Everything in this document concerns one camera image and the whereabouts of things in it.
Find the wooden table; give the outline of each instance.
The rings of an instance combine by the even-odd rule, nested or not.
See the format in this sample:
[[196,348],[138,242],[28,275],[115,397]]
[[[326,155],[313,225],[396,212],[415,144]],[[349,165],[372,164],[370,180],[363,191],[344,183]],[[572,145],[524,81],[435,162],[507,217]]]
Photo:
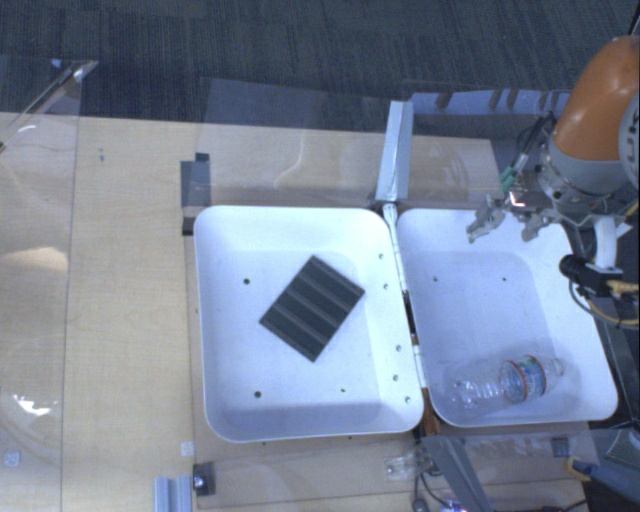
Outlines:
[[[155,477],[191,472],[194,416],[179,166],[194,159],[202,141],[208,141],[220,175],[264,177],[286,165],[289,174],[279,178],[295,188],[313,169],[326,170],[313,174],[322,176],[317,187],[375,175],[383,135],[79,120],[64,359],[65,511],[147,512]],[[487,142],[415,139],[415,191],[432,194],[435,202],[459,202],[464,196],[447,197],[453,190],[447,182],[451,166],[468,176],[467,199],[494,190],[495,162]],[[507,462],[484,468],[494,482],[486,491],[502,507],[520,509],[581,499],[581,485],[563,476],[559,460],[547,463],[548,476],[534,481],[509,479]],[[55,486],[55,478],[50,482]],[[442,479],[434,484],[443,487]],[[59,506],[20,491],[0,484],[0,508]],[[410,504],[410,493],[398,492],[233,510],[408,511]],[[437,510],[435,502],[430,505]]]

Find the white tray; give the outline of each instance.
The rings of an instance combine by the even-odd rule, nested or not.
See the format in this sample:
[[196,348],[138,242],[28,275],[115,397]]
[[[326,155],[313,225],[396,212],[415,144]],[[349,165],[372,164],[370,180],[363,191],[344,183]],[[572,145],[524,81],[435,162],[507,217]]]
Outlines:
[[[398,237],[416,330],[433,405],[461,427],[600,420],[611,416],[618,395],[591,317],[571,300],[558,270],[570,254],[558,225],[531,242],[507,216],[474,244],[465,227],[470,211],[415,209],[404,213]],[[525,353],[566,363],[556,389],[537,401],[491,415],[461,417],[443,389],[457,363],[501,360]]]
[[[217,206],[198,216],[195,247],[205,414],[216,434],[250,442],[395,433],[420,421],[422,393],[380,217]],[[312,255],[365,290],[313,363],[259,324]]]

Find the plastic bottle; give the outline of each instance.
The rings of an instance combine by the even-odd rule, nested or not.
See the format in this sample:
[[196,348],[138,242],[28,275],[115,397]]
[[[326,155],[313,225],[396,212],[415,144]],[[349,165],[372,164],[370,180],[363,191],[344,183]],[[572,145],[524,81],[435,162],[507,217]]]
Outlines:
[[451,372],[446,392],[459,413],[480,416],[549,393],[563,373],[559,359],[529,354],[502,363],[478,361]]

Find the clear water bottle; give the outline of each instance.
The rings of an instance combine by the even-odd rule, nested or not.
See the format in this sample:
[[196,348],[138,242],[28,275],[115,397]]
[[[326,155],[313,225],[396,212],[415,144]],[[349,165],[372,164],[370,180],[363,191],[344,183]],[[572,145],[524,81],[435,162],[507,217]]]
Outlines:
[[446,392],[465,416],[481,416],[549,393],[564,373],[559,359],[525,355],[502,363],[478,361],[456,368]]

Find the dark gray rectangular object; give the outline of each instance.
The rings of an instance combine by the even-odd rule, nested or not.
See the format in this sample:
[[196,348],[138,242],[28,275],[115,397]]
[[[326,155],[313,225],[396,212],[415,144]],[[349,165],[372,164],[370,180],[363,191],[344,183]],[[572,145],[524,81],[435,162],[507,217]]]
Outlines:
[[362,288],[312,256],[260,323],[315,361],[362,295]]

